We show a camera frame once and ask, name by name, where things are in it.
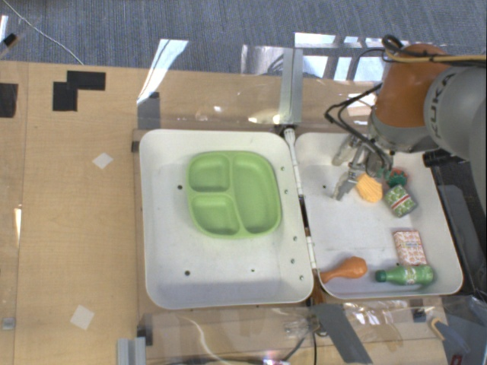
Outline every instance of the green plate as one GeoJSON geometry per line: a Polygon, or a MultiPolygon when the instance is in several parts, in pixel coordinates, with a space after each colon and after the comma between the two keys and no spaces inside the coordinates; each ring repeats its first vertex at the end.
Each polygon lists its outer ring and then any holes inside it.
{"type": "Polygon", "coordinates": [[[219,238],[272,232],[281,223],[281,200],[271,164],[249,151],[212,151],[195,156],[186,173],[194,224],[219,238]]]}

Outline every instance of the white square marker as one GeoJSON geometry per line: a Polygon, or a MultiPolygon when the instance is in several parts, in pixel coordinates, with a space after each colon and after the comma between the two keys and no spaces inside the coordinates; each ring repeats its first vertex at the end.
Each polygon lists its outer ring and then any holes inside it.
{"type": "Polygon", "coordinates": [[[94,317],[94,312],[83,306],[78,306],[75,313],[71,317],[71,323],[80,329],[88,330],[88,326],[94,317]]]}
{"type": "Polygon", "coordinates": [[[107,153],[102,153],[93,160],[93,163],[100,169],[105,169],[105,167],[113,161],[113,158],[107,153]]]}

